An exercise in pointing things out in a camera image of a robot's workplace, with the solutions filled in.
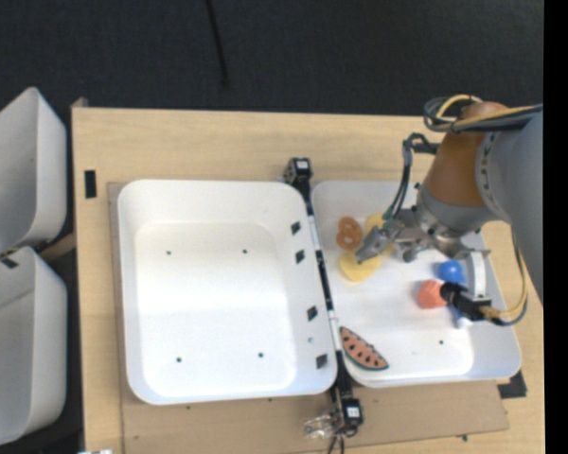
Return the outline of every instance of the toy watermelon slice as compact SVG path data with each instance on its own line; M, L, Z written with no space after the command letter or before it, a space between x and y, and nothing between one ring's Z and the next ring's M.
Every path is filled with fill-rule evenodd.
M349 328L339 328L345 353L358 366L366 370L384 370L389 367L385 358L375 350L374 346Z

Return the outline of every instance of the blue ball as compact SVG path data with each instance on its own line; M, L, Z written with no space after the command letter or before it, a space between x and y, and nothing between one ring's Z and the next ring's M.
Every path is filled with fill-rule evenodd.
M460 262L450 260L442 262L437 268L437 277L446 283L466 283Z

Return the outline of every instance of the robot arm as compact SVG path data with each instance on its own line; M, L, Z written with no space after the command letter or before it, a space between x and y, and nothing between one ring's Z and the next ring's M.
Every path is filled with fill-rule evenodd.
M455 120L446 120L446 109L457 101L469 106ZM543 301L542 106L508 109L471 96L433 102L437 112L426 113L426 125L446 135L417 203L411 209L398 204L395 213L390 207L383 227L373 229L356 252L358 262L391 241L404 248L408 261L428 247L455 258L468 253L463 235L501 219L511 225Z

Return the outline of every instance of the brown cylinder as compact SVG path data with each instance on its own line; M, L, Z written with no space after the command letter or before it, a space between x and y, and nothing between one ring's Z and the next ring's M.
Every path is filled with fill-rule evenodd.
M478 102L465 108L458 119L503 109L506 106L497 102ZM451 205L484 205L475 183L475 158L484 136L474 131L446 133L425 178L427 190L434 198Z

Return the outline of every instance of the wooden table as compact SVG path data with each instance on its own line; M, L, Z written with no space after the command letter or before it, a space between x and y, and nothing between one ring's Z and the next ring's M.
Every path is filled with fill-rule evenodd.
M72 114L85 448L116 454L324 452L328 442L304 438L302 422L328 407L326 394L154 407L121 381L108 183L275 180L294 156L311 158L314 183L398 181L401 141L412 131L428 132L421 119L86 107ZM431 157L416 156L413 181L422 181L430 163ZM515 304L521 277L509 228L488 224L484 236L506 300ZM543 312L532 291L529 301L515 327L527 397L502 401L494 381L358 388L366 423L346 450L544 452Z

